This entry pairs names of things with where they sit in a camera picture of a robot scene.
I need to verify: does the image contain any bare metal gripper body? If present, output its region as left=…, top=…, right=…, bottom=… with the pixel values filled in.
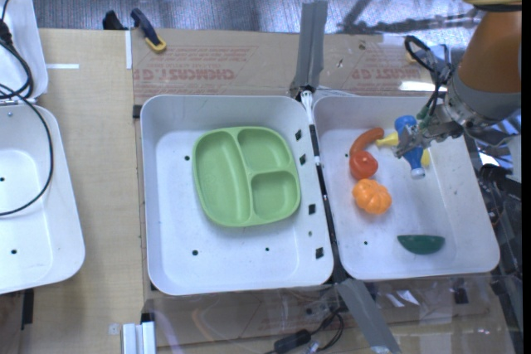
left=416, top=103, right=479, bottom=147

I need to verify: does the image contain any blue bottle with white cap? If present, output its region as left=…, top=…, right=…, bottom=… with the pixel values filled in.
left=393, top=114, right=427, bottom=180

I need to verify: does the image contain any yellow banana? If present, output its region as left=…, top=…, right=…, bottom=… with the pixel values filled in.
left=375, top=131, right=431, bottom=167

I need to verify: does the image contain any orange sausage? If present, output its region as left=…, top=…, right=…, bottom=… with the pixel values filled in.
left=349, top=127, right=386, bottom=157

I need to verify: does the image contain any red pepper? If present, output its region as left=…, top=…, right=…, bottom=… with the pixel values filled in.
left=348, top=150, right=379, bottom=181

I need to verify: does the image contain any orange pumpkin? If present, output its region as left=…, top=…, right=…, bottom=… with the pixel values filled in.
left=351, top=177, right=393, bottom=216

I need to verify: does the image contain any white plastic tray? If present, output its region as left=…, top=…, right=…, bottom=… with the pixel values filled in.
left=0, top=102, right=86, bottom=296
left=311, top=95, right=501, bottom=283
left=0, top=0, right=49, bottom=105
left=139, top=95, right=335, bottom=297

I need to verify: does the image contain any thin black and white rod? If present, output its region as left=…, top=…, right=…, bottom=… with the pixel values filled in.
left=301, top=90, right=340, bottom=283

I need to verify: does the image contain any dark green bowl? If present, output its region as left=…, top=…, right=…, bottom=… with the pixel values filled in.
left=397, top=234, right=446, bottom=255

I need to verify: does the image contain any green divided plate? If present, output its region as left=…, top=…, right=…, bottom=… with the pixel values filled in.
left=192, top=125, right=302, bottom=229

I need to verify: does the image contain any brown cardboard board, red print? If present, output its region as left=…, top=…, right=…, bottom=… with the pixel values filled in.
left=131, top=27, right=505, bottom=348

